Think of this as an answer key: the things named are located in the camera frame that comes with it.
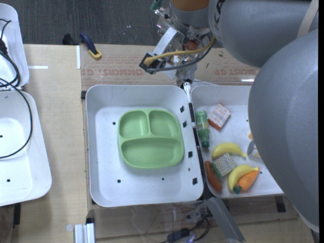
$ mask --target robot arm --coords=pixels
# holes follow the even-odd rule
[[[140,64],[147,72],[191,81],[216,42],[261,68],[248,103],[254,142],[319,236],[318,0],[170,0],[155,13],[162,38]]]
[[[153,8],[162,38],[140,67],[151,74],[168,70],[165,74],[178,82],[193,80],[194,63],[218,43],[240,62],[260,68],[297,38],[310,1],[170,0],[166,9]],[[318,12],[309,28],[314,29],[318,29]]]

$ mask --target yellow cable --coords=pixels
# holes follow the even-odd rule
[[[208,49],[211,45],[213,45],[215,40],[215,37],[212,37],[211,41],[208,43],[207,46],[198,49],[198,50],[194,50],[194,51],[173,51],[173,52],[168,52],[168,53],[164,53],[161,55],[156,55],[154,57],[147,57],[144,60],[144,65],[149,66],[153,63],[154,60],[160,59],[160,58],[164,58],[164,57],[169,57],[169,56],[174,56],[174,55],[183,55],[183,54],[196,54],[202,51],[205,51],[206,49]]]

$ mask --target gray carpet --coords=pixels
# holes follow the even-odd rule
[[[158,43],[153,0],[0,0],[18,13],[25,44],[61,45],[66,33],[80,43],[86,33],[97,44]]]

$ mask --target sausage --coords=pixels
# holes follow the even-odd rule
[[[217,177],[214,174],[214,171],[211,166],[210,161],[205,161],[205,171],[207,175],[207,180],[209,184],[218,192],[221,192],[223,190],[223,186],[221,183],[218,181]]]

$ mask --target blue clamp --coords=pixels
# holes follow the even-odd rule
[[[101,58],[101,52],[98,49],[96,49],[95,45],[93,44],[92,40],[89,38],[88,35],[81,32],[80,38],[82,43],[85,43],[88,46],[89,53],[93,58],[95,59]]]

